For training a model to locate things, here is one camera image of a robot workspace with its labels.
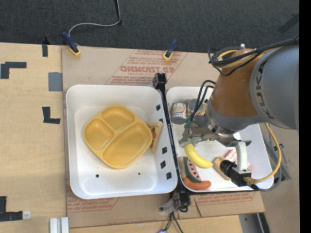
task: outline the watermelon slice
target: watermelon slice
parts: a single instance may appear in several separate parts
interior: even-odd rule
[[[202,183],[202,179],[199,175],[198,170],[196,169],[195,164],[189,160],[189,158],[185,158],[185,169],[186,175],[193,181],[197,183]]]

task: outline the toy banana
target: toy banana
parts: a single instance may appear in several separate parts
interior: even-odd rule
[[[201,157],[194,149],[192,143],[185,145],[184,147],[186,156],[198,167],[200,168],[209,168],[213,166],[213,163],[207,159]]]

